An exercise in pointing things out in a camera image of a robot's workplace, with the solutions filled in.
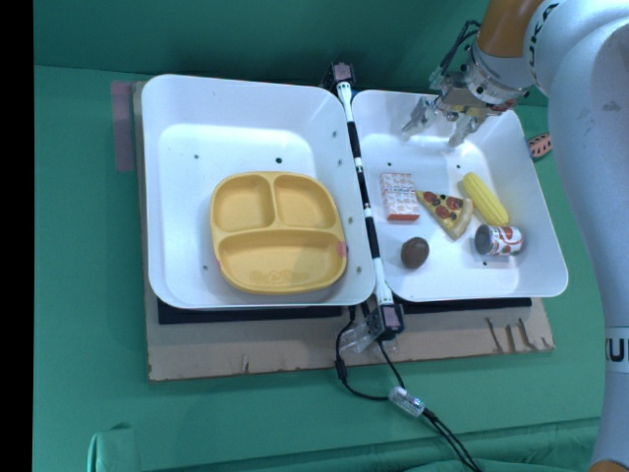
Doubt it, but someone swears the black and white thin rod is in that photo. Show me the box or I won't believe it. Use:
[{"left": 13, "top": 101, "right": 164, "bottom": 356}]
[{"left": 335, "top": 80, "right": 395, "bottom": 307}]

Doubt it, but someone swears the white plastic tray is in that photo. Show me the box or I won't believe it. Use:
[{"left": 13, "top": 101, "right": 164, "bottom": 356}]
[
  {"left": 351, "top": 88, "right": 570, "bottom": 304},
  {"left": 141, "top": 73, "right": 377, "bottom": 311}
]

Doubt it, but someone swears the black block with wires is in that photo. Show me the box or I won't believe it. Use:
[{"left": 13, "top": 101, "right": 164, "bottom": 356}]
[
  {"left": 328, "top": 61, "right": 356, "bottom": 89},
  {"left": 365, "top": 303, "right": 406, "bottom": 342}
]

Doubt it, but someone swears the yellow divided plate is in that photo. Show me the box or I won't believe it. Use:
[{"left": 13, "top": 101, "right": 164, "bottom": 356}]
[{"left": 208, "top": 170, "right": 349, "bottom": 296}]

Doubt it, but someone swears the brown cardboard board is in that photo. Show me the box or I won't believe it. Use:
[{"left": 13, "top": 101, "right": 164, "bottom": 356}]
[{"left": 131, "top": 80, "right": 556, "bottom": 384}]

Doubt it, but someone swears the yellow corn cob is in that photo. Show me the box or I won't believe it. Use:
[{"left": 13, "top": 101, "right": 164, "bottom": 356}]
[{"left": 461, "top": 171, "right": 510, "bottom": 228}]

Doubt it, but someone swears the toy pizza slice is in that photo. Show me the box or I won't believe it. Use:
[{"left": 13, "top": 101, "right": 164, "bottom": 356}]
[{"left": 415, "top": 189, "right": 475, "bottom": 242}]

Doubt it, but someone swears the brown round ball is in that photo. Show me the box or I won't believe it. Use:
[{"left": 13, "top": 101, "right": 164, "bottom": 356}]
[{"left": 399, "top": 236, "right": 431, "bottom": 270}]

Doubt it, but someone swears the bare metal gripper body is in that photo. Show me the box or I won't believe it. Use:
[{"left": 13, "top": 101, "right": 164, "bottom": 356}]
[{"left": 430, "top": 62, "right": 518, "bottom": 119}]

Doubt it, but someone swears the orange and white carton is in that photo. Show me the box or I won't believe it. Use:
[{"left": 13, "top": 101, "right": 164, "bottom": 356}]
[{"left": 377, "top": 171, "right": 422, "bottom": 223}]

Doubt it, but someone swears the red and white can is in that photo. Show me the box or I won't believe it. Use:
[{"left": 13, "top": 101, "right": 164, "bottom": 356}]
[{"left": 473, "top": 223, "right": 524, "bottom": 258}]

